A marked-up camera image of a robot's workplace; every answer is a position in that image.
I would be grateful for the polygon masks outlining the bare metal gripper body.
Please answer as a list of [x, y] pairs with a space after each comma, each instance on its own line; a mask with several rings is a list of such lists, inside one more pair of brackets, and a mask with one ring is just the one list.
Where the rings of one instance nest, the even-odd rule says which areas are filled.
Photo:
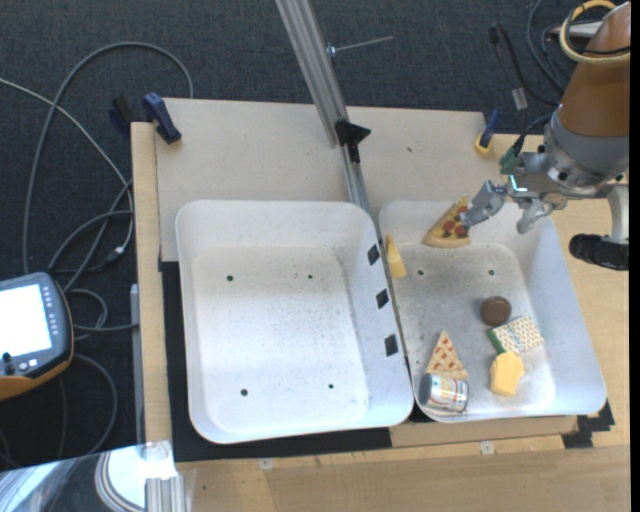
[[625, 176], [626, 170], [595, 169], [562, 153], [523, 152], [505, 188], [515, 201], [538, 200], [562, 207], [568, 200], [604, 198]]

